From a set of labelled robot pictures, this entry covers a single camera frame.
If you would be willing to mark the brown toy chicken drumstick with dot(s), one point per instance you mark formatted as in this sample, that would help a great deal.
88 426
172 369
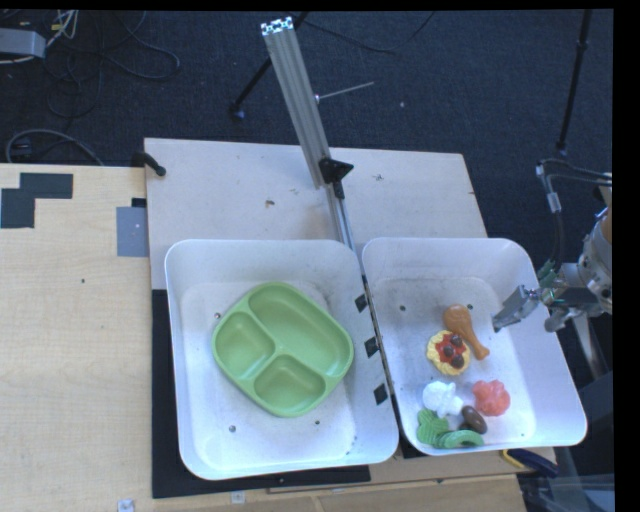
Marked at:
457 318

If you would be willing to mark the pale wood board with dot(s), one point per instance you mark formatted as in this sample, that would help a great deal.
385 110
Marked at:
225 200

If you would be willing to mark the pink ruffled toy food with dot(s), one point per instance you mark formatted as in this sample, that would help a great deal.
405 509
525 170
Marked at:
492 398

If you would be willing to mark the brown oval toy food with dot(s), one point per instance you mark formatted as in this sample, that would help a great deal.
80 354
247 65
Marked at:
475 419

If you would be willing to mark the thin black and white rod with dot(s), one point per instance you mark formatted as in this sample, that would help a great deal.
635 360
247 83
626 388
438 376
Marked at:
346 225

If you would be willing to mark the yellow toy spaghetti with meatballs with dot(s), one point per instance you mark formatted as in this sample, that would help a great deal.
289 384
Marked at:
440 364

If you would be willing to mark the white plastic tray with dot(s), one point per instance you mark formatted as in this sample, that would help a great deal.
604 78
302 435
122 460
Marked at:
430 270
300 450

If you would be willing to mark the green leafy toy vegetable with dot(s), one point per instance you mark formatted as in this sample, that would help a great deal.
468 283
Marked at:
429 429

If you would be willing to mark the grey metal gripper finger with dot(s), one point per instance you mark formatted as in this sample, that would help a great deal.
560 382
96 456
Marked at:
561 319
515 307

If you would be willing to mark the white toy cauliflower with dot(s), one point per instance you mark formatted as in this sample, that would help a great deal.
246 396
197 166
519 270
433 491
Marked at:
439 396

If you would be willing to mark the green curved toy vegetable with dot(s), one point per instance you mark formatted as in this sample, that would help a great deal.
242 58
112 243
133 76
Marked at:
465 438

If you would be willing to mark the green divided plate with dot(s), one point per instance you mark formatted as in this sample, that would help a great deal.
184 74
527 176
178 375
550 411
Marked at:
280 320

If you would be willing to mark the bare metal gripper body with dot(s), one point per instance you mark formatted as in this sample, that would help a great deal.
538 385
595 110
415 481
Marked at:
586 290

